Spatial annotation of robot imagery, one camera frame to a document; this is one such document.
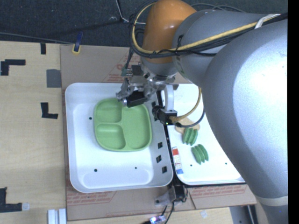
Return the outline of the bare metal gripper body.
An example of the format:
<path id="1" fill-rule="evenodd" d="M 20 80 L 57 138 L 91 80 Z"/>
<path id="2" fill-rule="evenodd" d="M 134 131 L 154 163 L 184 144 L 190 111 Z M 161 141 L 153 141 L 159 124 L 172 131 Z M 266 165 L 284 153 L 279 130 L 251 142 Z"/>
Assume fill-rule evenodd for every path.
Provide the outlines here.
<path id="1" fill-rule="evenodd" d="M 128 68 L 127 77 L 129 84 L 142 92 L 145 87 L 153 87 L 156 91 L 160 91 L 163 90 L 166 85 L 172 84 L 175 81 L 175 75 L 157 75 L 143 64 L 132 65 Z"/>

